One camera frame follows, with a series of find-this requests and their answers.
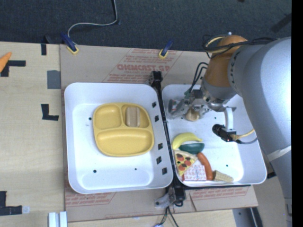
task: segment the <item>yellow plate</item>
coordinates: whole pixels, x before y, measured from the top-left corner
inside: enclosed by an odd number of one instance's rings
[[[137,156],[150,151],[154,145],[149,115],[137,104],[99,106],[94,111],[93,128],[98,149],[108,156]]]

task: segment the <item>orange object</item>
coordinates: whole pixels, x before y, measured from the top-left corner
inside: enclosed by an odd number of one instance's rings
[[[0,73],[3,71],[4,67],[8,63],[10,57],[11,57],[11,52],[8,52],[0,58]]]
[[[214,176],[213,176],[213,171],[212,171],[212,168],[209,164],[208,159],[206,158],[206,156],[202,152],[199,152],[197,154],[197,157],[198,157],[198,160],[201,162],[201,164],[204,165],[205,173],[206,173],[206,179],[212,181],[214,179]]]

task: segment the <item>sausage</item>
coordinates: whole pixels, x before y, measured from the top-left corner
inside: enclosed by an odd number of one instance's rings
[[[213,176],[213,171],[212,171],[212,168],[209,164],[208,159],[206,158],[206,156],[202,152],[199,152],[197,154],[197,157],[198,157],[198,160],[201,162],[201,164],[204,165],[205,173],[206,173],[206,179],[212,181],[214,179],[214,176]]]

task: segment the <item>black connector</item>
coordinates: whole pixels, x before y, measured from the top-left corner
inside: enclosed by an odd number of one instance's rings
[[[227,131],[224,125],[220,124],[215,124],[213,126],[213,132],[226,142],[233,142],[234,140],[232,139],[231,135],[237,134],[236,131]]]

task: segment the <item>blue clamp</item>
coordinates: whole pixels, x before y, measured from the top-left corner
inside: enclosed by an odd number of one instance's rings
[[[173,40],[169,40],[167,42],[166,46],[162,50],[160,50],[160,52],[159,52],[159,58],[160,59],[165,59],[166,58],[166,56],[168,54],[168,50],[171,48],[172,43],[173,43]]]
[[[60,37],[63,39],[64,43],[67,45],[67,49],[72,54],[77,54],[79,52],[79,49],[75,46],[75,43],[64,33],[60,33]]]

